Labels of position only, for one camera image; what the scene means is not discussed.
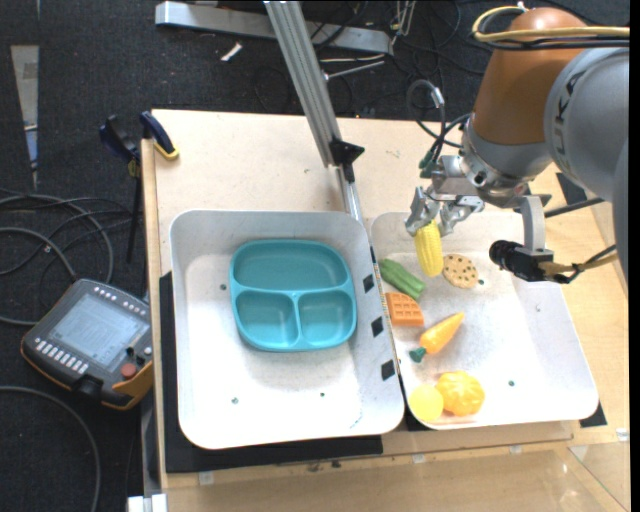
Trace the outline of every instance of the toy carrot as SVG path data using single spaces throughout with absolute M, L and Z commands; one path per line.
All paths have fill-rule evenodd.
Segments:
M 445 318 L 436 325 L 429 327 L 420 336 L 420 348 L 412 350 L 409 355 L 411 359 L 417 363 L 422 361 L 426 354 L 437 354 L 442 348 L 451 341 L 455 333 L 458 331 L 464 313 L 456 313 Z

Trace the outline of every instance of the toy orange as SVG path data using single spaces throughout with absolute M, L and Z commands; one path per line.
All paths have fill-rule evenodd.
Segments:
M 463 370 L 443 373 L 436 384 L 443 408 L 456 416 L 477 413 L 484 403 L 484 389 L 475 377 Z
M 430 384 L 421 384 L 415 388 L 408 398 L 412 414 L 421 421 L 437 419 L 443 410 L 443 399 L 440 392 Z

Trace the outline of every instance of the white tray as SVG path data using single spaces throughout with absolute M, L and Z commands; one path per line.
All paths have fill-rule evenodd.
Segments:
M 444 413 L 433 429 L 583 419 L 597 408 L 598 393 L 578 340 L 560 285 L 527 283 L 501 271 L 489 259 L 498 240 L 522 243 L 518 214 L 482 212 L 442 238 L 443 254 L 470 258 L 483 284 L 457 288 L 442 275 L 426 277 L 414 241 L 404 228 L 405 213 L 378 217 L 371 235 L 380 261 L 391 258 L 427 284 L 419 300 L 425 328 L 463 311 L 465 319 L 441 352 L 421 363 L 409 352 L 419 347 L 424 328 L 393 328 L 401 379 L 407 396 L 420 384 L 435 384 L 443 372 L 466 370 L 481 382 L 486 399 L 472 416 Z M 383 283 L 384 291 L 396 291 Z
M 241 340 L 229 265 L 238 247 L 265 238 L 316 240 L 342 254 L 358 310 L 349 341 L 277 353 Z M 378 435 L 402 420 L 393 343 L 360 223 L 342 212 L 192 210 L 173 221 L 170 244 L 178 419 L 193 444 L 222 449 Z M 372 323 L 382 330 L 374 331 Z

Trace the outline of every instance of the blue divided plate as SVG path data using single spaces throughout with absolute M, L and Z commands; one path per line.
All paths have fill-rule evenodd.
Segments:
M 351 273 L 333 247 L 312 240 L 254 240 L 229 269 L 238 332 L 275 352 L 318 350 L 347 341 L 356 327 Z

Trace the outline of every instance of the cable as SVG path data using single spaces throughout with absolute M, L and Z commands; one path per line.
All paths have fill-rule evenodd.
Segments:
M 262 96 L 260 95 L 260 91 L 259 91 L 261 79 L 267 72 L 274 72 L 275 74 L 277 74 L 280 78 L 282 78 L 282 80 L 284 81 L 285 87 L 286 87 L 285 100 L 282 103 L 282 106 L 279 109 L 276 109 L 275 111 L 273 109 L 270 109 L 267 106 L 267 104 L 262 99 Z M 273 83 L 270 81 L 269 90 L 274 90 L 274 89 L 275 89 L 275 87 L 273 86 Z M 262 66 L 262 67 L 259 67 L 258 69 L 255 70 L 255 72 L 253 74 L 253 92 L 255 93 L 256 98 L 258 99 L 258 103 L 260 103 L 260 106 L 267 113 L 280 114 L 280 113 L 286 112 L 287 107 L 289 106 L 289 104 L 291 103 L 291 99 L 293 98 L 293 95 L 291 93 L 291 84 L 289 82 L 288 75 L 286 73 L 284 73 L 283 71 L 280 71 L 279 69 L 274 68 L 272 66 Z
M 55 398 L 55 397 L 53 397 L 51 395 L 43 393 L 41 391 L 36 391 L 35 389 L 25 388 L 25 387 L 22 387 L 22 386 L 0 386 L 0 392 L 2 392 L 2 393 L 23 393 L 23 394 L 27 394 L 27 395 L 35 395 L 35 396 L 44 398 L 45 400 L 49 400 L 50 402 L 53 402 L 55 405 L 57 405 L 61 409 L 64 409 L 65 411 L 67 411 L 80 424 L 80 426 L 84 430 L 85 434 L 87 435 L 87 438 L 89 439 L 89 443 L 91 444 L 91 450 L 93 451 L 93 458 L 94 458 L 94 461 L 95 461 L 96 483 L 95 483 L 95 488 L 94 488 L 94 491 L 93 491 L 93 499 L 92 499 L 92 502 L 91 502 L 90 511 L 91 512 L 96 512 L 98 510 L 98 500 L 100 499 L 100 486 L 101 486 L 101 482 L 102 482 L 102 469 L 101 469 L 101 462 L 100 462 L 100 452 L 98 451 L 98 445 L 96 444 L 95 438 L 91 434 L 91 430 L 89 430 L 89 427 L 84 422 L 84 420 L 73 409 L 71 409 L 68 405 L 66 405 L 64 402 L 62 402 L 61 400 L 58 400 L 57 398 Z
M 400 41 L 403 44 L 407 45 L 409 48 L 413 48 L 415 50 L 421 50 L 421 51 L 433 53 L 434 55 L 437 55 L 438 57 L 441 57 L 441 58 L 445 59 L 446 61 L 450 62 L 451 64 L 456 66 L 458 69 L 461 69 L 462 71 L 465 71 L 465 72 L 467 72 L 469 74 L 472 74 L 472 75 L 484 75 L 484 71 L 471 69 L 471 68 L 468 68 L 466 66 L 463 66 L 462 64 L 458 63 L 458 61 L 454 57 L 449 57 L 448 55 L 446 55 L 446 54 L 444 54 L 444 53 L 442 53 L 442 52 L 440 52 L 438 50 L 434 50 L 433 48 L 427 48 L 425 46 L 419 46 L 417 44 L 410 43 L 406 39 L 400 39 Z
M 528 9 L 522 6 L 503 6 L 489 9 L 473 23 L 471 35 L 482 43 L 492 44 L 504 50 L 592 48 L 628 45 L 630 29 L 627 27 L 551 27 L 544 29 L 506 30 L 486 32 L 489 23 L 496 17 L 507 14 L 522 14 Z
M 329 46 L 331 43 L 333 43 L 336 39 L 338 39 L 338 37 L 340 37 L 340 35 L 346 30 L 347 26 L 352 25 L 354 23 L 356 23 L 364 14 L 364 11 L 366 10 L 367 6 L 369 5 L 369 2 L 362 2 L 362 4 L 358 4 L 358 6 L 356 6 L 355 9 L 353 9 L 353 16 L 351 17 L 351 19 L 349 19 L 347 22 L 345 22 L 343 25 L 341 25 L 340 27 L 338 27 L 333 34 L 331 34 L 329 37 L 327 37 L 324 41 L 322 41 L 321 43 L 318 43 L 318 45 L 316 46 L 316 54 L 320 53 L 322 50 L 324 50 L 327 46 Z M 322 26 L 316 30 L 316 33 L 321 30 Z
M 601 197 L 594 197 L 593 199 L 586 199 L 585 201 L 580 201 L 579 203 L 569 204 L 567 206 L 561 206 L 559 208 L 555 208 L 553 210 L 549 210 L 544 213 L 545 219 L 550 219 L 551 217 L 555 217 L 556 215 L 561 215 L 563 213 L 572 212 L 574 210 L 579 210 L 580 208 L 585 208 L 587 206 L 593 206 L 594 204 L 603 203 L 604 199 Z
M 58 227 L 55 228 L 51 233 L 49 233 L 49 235 L 47 235 L 46 238 L 47 239 L 52 239 L 54 237 L 54 235 L 56 235 L 62 228 L 64 228 L 67 224 L 70 224 L 71 222 L 74 222 L 76 220 L 85 218 L 85 217 L 90 216 L 90 215 L 104 215 L 104 214 L 123 214 L 124 215 L 125 212 L 122 212 L 120 210 L 103 210 L 103 211 L 93 211 L 91 213 L 79 213 L 78 215 L 74 215 L 73 217 L 70 217 L 70 218 L 66 219 L 65 221 L 63 221 L 61 224 L 59 224 Z M 31 256 L 26 257 L 20 263 L 17 263 L 13 267 L 10 267 L 10 268 L 8 268 L 6 270 L 0 270 L 0 276 L 6 276 L 6 275 L 9 275 L 9 274 L 12 274 L 12 273 L 20 270 L 25 265 L 27 265 L 31 260 L 33 260 L 33 258 L 35 258 L 40 253 L 42 245 L 46 245 L 46 244 L 43 242 L 40 246 L 38 246 L 33 251 Z
M 109 239 L 109 237 L 106 235 L 106 233 L 104 233 L 104 230 L 102 230 L 102 226 L 100 225 L 100 223 L 95 220 L 91 215 L 90 212 L 88 212 L 87 210 L 85 210 L 84 208 L 81 208 L 80 206 L 74 204 L 74 203 L 70 203 L 68 202 L 68 200 L 63 200 L 60 199 L 58 197 L 53 197 L 53 196 L 48 196 L 48 195 L 41 195 L 41 194 L 17 194 L 14 196 L 10 196 L 4 199 L 0 200 L 0 206 L 3 206 L 5 204 L 9 204 L 11 202 L 15 202 L 15 201 L 19 201 L 22 199 L 32 199 L 32 200 L 36 200 L 36 201 L 44 201 L 44 202 L 49 202 L 49 203 L 56 203 L 62 206 L 67 206 L 73 210 L 76 210 L 77 212 L 80 213 L 86 213 L 89 214 L 87 216 L 87 220 L 89 222 L 91 222 L 99 231 L 98 233 L 101 235 L 102 239 L 105 242 L 105 245 L 107 247 L 107 252 L 108 252 L 108 258 L 109 258 L 109 270 L 108 270 L 108 274 L 107 274 L 107 278 L 105 280 L 106 283 L 110 283 L 111 279 L 113 277 L 113 269 L 115 266 L 115 257 L 113 254 L 113 245 L 111 244 L 111 240 Z
M 435 133 L 433 133 L 413 113 L 413 101 L 412 101 L 413 100 L 413 93 L 415 92 L 415 90 L 418 87 L 427 87 L 431 91 L 431 99 L 433 100 L 433 103 L 434 103 L 435 107 L 440 112 L 440 136 L 436 135 Z M 445 116 L 445 111 L 444 111 L 444 99 L 442 98 L 442 94 L 440 93 L 440 90 L 435 85 L 433 85 L 429 80 L 424 80 L 424 79 L 416 80 L 415 82 L 413 82 L 409 86 L 409 89 L 407 90 L 406 103 L 407 103 L 407 111 L 408 111 L 409 115 L 412 116 L 415 119 L 415 121 L 420 125 L 420 127 L 423 130 L 425 130 L 429 135 L 435 137 L 437 139 L 437 141 L 439 141 L 439 147 L 441 147 L 442 143 L 443 143 L 442 141 L 444 139 L 441 139 L 440 137 L 442 136 L 442 134 L 444 133 L 444 130 L 446 128 L 446 116 Z
M 380 60 L 385 56 L 384 53 L 377 53 L 375 55 L 371 55 L 370 57 L 345 57 L 345 58 L 335 58 L 335 59 L 319 59 L 318 62 L 322 62 L 323 64 L 330 62 L 366 62 L 371 60 Z
M 102 240 L 106 246 L 108 267 L 107 267 L 105 282 L 106 283 L 111 282 L 113 277 L 114 267 L 115 267 L 115 257 L 113 252 L 113 245 L 111 243 L 109 236 L 107 235 L 107 230 L 113 229 L 115 227 L 124 226 L 127 224 L 130 225 L 130 223 L 133 221 L 133 219 L 131 218 L 132 214 L 126 207 L 124 207 L 122 204 L 118 203 L 117 201 L 112 201 L 109 199 L 97 198 L 97 197 L 79 197 L 79 198 L 73 198 L 73 199 L 61 199 L 58 197 L 40 195 L 40 194 L 21 194 L 13 190 L 6 189 L 4 187 L 0 187 L 0 191 L 6 194 L 11 194 L 9 197 L 0 199 L 0 212 L 1 211 L 17 212 L 17 211 L 24 211 L 24 210 L 37 211 L 37 210 L 42 210 L 47 208 L 62 208 L 64 210 L 70 210 L 71 212 L 74 212 L 74 213 L 79 212 L 76 215 L 73 215 L 72 217 L 64 220 L 49 234 L 49 236 L 45 236 L 38 233 L 37 231 L 33 231 L 31 229 L 21 228 L 21 227 L 0 228 L 0 234 L 4 234 L 4 233 L 19 234 L 22 236 L 36 238 L 40 241 L 40 245 L 37 246 L 35 251 L 31 253 L 29 256 L 27 256 L 22 261 L 18 262 L 17 264 L 13 265 L 8 269 L 5 268 L 0 270 L 0 276 L 9 275 L 21 269 L 22 267 L 24 267 L 27 263 L 32 261 L 35 256 L 37 256 L 37 254 L 42 250 L 42 246 L 44 246 L 46 248 L 49 248 L 49 250 L 52 250 L 55 253 L 55 255 L 57 256 L 57 259 L 59 259 L 63 263 L 63 266 L 65 267 L 67 273 L 71 276 L 72 280 L 75 281 L 78 278 L 77 272 L 74 270 L 68 258 L 65 256 L 65 252 L 69 248 L 79 243 L 80 241 L 83 241 L 84 239 L 86 239 L 87 237 L 95 237 L 96 241 L 99 242 L 100 240 Z M 87 202 L 87 201 L 101 201 L 109 204 L 115 204 L 118 206 L 119 210 L 102 210 L 102 211 L 91 212 L 76 204 L 78 202 Z M 114 214 L 114 215 L 126 214 L 129 218 L 124 222 L 118 222 L 110 226 L 103 226 L 100 222 L 97 221 L 96 216 L 104 215 L 104 214 Z M 70 223 L 72 222 L 85 223 L 85 221 L 86 221 L 87 228 L 94 227 L 95 229 L 77 236 L 75 239 L 73 239 L 63 248 L 60 248 L 59 245 L 52 240 L 53 236 L 59 233 L 65 226 L 69 225 Z M 42 289 L 42 281 L 48 269 L 51 267 L 51 265 L 55 261 L 57 261 L 57 259 L 52 259 L 45 266 L 40 276 L 39 287 L 38 287 L 39 290 Z M 37 323 L 37 321 L 15 319 L 15 318 L 10 318 L 10 317 L 0 315 L 0 323 L 7 323 L 7 324 L 17 325 L 17 326 L 33 326 Z
M 544 261 L 539 263 L 539 267 L 544 271 L 546 276 L 553 277 L 557 282 L 569 284 L 585 270 L 601 267 L 603 265 L 607 265 L 616 261 L 618 259 L 618 253 L 615 252 L 614 254 L 609 254 L 615 250 L 616 246 L 611 245 L 603 251 L 600 251 L 598 254 L 592 256 L 584 263 L 563 265 L 560 263 L 554 263 L 553 261 Z M 572 270 L 574 271 L 574 273 L 570 277 L 561 275 L 563 272 L 571 272 Z
M 460 23 L 462 22 L 462 13 L 460 12 L 460 7 L 458 6 L 457 2 L 450 2 L 450 5 L 453 5 L 456 9 L 456 22 L 454 25 L 451 25 L 451 23 L 449 23 L 444 17 L 442 17 L 438 9 L 435 9 L 433 8 L 433 6 L 429 5 L 429 8 L 431 9 L 431 12 L 433 12 L 434 16 L 437 16 L 446 25 L 451 27 L 451 33 L 444 39 L 444 41 L 437 43 L 435 45 L 436 47 L 445 46 L 458 34 L 458 29 L 460 28 Z
M 58 258 L 62 261 L 65 268 L 67 269 L 67 272 L 71 276 L 71 279 L 73 281 L 76 281 L 76 279 L 78 278 L 76 271 L 73 270 L 73 267 L 71 267 L 69 260 L 65 257 L 63 252 L 58 248 L 56 244 L 54 244 L 50 239 L 48 239 L 44 235 L 41 235 L 36 231 L 32 231 L 30 229 L 24 229 L 24 228 L 0 228 L 0 234 L 2 233 L 17 233 L 17 234 L 27 235 L 27 236 L 31 236 L 39 239 L 41 242 L 44 242 L 45 244 L 47 244 L 47 246 L 50 247 L 53 250 L 53 252 L 56 253 L 56 256 L 58 256 Z M 16 319 L 5 317 L 5 316 L 0 316 L 0 322 L 12 324 L 12 325 L 20 325 L 20 326 L 33 326 L 33 325 L 36 325 L 36 323 L 38 323 L 37 321 L 16 320 Z

